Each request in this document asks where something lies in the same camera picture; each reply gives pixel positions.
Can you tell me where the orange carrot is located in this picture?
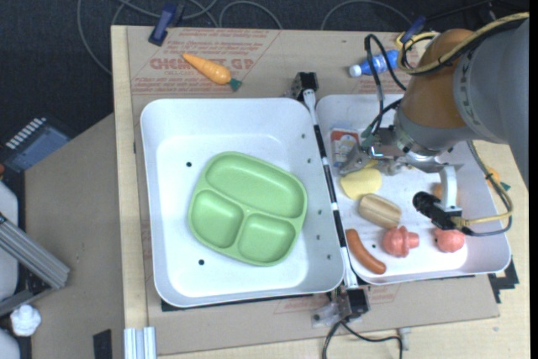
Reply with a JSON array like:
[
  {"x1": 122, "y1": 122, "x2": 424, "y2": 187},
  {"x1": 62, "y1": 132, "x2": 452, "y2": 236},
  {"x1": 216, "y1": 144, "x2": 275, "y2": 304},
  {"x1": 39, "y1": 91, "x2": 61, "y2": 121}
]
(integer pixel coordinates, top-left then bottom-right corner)
[{"x1": 181, "y1": 52, "x2": 243, "y2": 92}]

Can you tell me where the clear plastic bottle blue label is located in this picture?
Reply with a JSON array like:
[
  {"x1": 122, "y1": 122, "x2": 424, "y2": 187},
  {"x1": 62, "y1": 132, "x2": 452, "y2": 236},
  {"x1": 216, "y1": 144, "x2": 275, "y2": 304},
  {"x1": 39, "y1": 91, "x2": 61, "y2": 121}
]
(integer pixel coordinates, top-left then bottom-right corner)
[{"x1": 348, "y1": 49, "x2": 401, "y2": 78}]

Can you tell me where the tan bread roll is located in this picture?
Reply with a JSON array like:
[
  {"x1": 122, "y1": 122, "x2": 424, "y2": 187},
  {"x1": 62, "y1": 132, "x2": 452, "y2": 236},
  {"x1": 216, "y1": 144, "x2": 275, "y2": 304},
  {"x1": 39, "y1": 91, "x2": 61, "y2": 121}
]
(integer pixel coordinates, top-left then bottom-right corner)
[{"x1": 357, "y1": 193, "x2": 403, "y2": 230}]

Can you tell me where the yellow flat toy food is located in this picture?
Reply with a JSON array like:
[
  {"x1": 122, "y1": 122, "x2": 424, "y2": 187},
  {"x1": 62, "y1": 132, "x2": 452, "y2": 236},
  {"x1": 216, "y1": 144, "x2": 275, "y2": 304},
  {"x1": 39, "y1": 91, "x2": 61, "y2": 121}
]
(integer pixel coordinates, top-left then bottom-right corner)
[{"x1": 340, "y1": 167, "x2": 384, "y2": 201}]

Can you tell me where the white plastic tray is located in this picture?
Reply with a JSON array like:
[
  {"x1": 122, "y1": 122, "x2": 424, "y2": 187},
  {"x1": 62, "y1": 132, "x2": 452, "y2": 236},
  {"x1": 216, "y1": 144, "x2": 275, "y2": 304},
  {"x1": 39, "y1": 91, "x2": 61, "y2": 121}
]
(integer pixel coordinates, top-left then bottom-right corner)
[
  {"x1": 139, "y1": 97, "x2": 347, "y2": 309},
  {"x1": 314, "y1": 92, "x2": 514, "y2": 286}
]

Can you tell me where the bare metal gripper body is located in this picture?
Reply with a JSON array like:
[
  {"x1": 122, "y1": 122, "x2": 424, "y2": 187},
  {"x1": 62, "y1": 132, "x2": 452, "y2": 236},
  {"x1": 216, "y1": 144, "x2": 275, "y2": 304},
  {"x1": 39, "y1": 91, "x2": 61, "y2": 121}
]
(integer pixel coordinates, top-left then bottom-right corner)
[{"x1": 363, "y1": 127, "x2": 464, "y2": 174}]

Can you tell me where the green divided plate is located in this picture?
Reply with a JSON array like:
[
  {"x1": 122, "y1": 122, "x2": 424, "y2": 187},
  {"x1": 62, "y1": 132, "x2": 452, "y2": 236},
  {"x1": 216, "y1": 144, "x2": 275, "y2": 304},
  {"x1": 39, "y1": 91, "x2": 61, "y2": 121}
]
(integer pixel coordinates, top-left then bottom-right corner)
[{"x1": 187, "y1": 150, "x2": 309, "y2": 267}]

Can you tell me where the pink round toy food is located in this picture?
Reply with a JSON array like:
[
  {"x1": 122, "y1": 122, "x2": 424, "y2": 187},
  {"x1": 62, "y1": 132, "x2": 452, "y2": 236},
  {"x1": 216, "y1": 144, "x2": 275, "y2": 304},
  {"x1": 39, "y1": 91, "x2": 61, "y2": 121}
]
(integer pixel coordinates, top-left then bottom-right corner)
[{"x1": 433, "y1": 227, "x2": 467, "y2": 254}]

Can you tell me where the black cylinder on white bracket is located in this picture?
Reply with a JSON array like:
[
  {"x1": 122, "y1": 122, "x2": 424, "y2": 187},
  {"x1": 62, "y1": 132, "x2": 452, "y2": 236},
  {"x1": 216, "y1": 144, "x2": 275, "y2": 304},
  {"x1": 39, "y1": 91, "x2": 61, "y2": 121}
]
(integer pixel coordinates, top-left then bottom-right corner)
[{"x1": 412, "y1": 165, "x2": 464, "y2": 231}]

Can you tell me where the orange-red sausage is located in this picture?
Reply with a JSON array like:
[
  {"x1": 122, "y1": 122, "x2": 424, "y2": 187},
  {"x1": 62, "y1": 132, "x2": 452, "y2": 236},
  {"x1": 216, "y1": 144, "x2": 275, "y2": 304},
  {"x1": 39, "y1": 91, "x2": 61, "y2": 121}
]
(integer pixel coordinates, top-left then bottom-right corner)
[{"x1": 345, "y1": 228, "x2": 388, "y2": 276}]

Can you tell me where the thin black and white rod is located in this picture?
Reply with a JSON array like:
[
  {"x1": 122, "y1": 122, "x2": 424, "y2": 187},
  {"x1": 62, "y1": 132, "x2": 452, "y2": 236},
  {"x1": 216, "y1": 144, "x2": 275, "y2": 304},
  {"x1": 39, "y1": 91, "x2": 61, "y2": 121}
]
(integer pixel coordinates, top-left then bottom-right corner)
[{"x1": 303, "y1": 88, "x2": 359, "y2": 288}]

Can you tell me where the red and white carton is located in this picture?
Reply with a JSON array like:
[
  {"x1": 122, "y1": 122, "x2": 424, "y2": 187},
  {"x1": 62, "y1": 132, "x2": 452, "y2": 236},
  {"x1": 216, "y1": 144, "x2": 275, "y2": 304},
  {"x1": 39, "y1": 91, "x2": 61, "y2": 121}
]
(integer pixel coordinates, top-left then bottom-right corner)
[{"x1": 329, "y1": 126, "x2": 362, "y2": 170}]

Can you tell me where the brown cardboard board red print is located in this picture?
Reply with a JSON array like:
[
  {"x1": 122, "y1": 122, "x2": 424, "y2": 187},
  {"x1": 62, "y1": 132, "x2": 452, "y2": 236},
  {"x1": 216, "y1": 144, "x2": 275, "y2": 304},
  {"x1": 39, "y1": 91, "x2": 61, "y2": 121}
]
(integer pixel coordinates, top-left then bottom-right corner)
[{"x1": 125, "y1": 26, "x2": 502, "y2": 345}]

